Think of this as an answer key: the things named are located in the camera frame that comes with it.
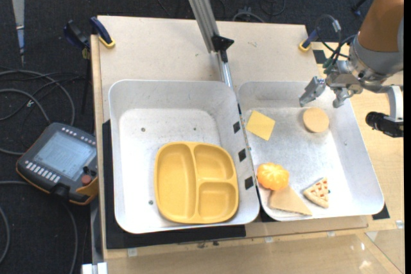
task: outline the toy bread slice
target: toy bread slice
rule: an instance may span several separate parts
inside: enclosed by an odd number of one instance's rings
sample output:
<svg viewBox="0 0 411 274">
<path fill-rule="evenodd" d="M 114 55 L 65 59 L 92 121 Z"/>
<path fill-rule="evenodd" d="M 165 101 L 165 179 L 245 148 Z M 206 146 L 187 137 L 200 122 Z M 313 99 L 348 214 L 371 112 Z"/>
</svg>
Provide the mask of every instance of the toy bread slice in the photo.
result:
<svg viewBox="0 0 411 274">
<path fill-rule="evenodd" d="M 271 192 L 268 207 L 303 215 L 312 215 L 311 210 L 289 185 L 284 189 Z"/>
<path fill-rule="evenodd" d="M 309 201 L 319 205 L 323 208 L 328 208 L 328 181 L 324 177 L 318 182 L 305 189 L 303 195 L 309 199 Z"/>
</svg>

